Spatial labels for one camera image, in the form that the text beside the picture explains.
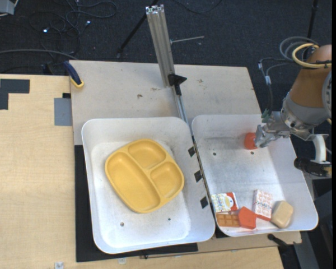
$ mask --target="yellow plate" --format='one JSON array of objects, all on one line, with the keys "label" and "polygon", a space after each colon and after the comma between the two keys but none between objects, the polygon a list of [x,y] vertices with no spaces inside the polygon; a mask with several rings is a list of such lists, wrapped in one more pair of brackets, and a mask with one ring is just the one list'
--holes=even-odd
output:
[{"label": "yellow plate", "polygon": [[183,173],[175,160],[158,142],[146,138],[111,154],[105,172],[117,195],[138,213],[157,210],[184,186]]}]

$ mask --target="yellow cable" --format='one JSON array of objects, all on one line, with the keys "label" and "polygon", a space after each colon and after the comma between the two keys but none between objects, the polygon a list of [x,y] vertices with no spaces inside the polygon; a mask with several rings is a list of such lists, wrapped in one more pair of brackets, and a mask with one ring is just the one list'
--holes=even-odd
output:
[{"label": "yellow cable", "polygon": [[314,48],[319,48],[319,46],[313,44],[313,43],[307,43],[304,45],[301,45],[297,47],[293,52],[292,52],[292,59],[299,65],[305,67],[305,68],[324,68],[324,67],[331,67],[332,63],[327,63],[327,64],[310,64],[310,63],[305,63],[298,58],[296,58],[296,53],[297,51],[301,50],[302,48],[307,48],[310,46],[314,46]]}]

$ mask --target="white tray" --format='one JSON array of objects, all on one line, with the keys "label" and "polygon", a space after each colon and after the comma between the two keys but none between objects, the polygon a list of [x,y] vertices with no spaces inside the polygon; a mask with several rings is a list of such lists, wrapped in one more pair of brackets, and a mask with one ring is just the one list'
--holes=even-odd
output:
[{"label": "white tray", "polygon": [[295,151],[289,138],[280,138],[268,147],[247,150],[245,134],[255,132],[260,115],[199,115],[192,122],[209,194],[235,192],[240,208],[252,209],[253,193],[272,193],[274,201],[286,200],[294,208],[287,228],[257,219],[254,230],[220,227],[229,236],[312,230],[318,214],[302,171],[293,162]]},{"label": "white tray", "polygon": [[[159,142],[184,174],[183,190],[154,212],[130,210],[114,192],[105,161],[118,148],[140,138]],[[189,126],[175,117],[91,119],[82,127],[94,241],[105,253],[116,254],[210,239],[215,222],[199,171]]]}]

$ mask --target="wooden table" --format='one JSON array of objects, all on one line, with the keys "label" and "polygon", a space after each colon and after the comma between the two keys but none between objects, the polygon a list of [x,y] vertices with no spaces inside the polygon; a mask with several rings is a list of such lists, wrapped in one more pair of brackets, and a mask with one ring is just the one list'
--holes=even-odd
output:
[{"label": "wooden table", "polygon": [[[0,268],[46,269],[55,262],[64,268],[283,268],[276,244],[262,235],[212,238],[198,244],[199,252],[180,256],[77,263],[74,130],[55,125],[54,114],[54,99],[71,92],[69,77],[0,79],[30,80],[30,92],[9,94],[8,109],[0,110]],[[299,232],[276,236],[301,242]]]}]

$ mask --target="black clamp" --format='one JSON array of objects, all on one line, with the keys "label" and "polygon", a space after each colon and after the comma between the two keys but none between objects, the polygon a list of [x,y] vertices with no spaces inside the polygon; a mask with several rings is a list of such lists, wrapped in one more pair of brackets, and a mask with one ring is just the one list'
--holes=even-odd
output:
[{"label": "black clamp", "polygon": [[180,91],[180,84],[186,81],[185,77],[178,76],[176,74],[169,74],[168,75],[168,81],[170,86],[174,86],[175,93],[179,96],[181,96],[181,91]]}]

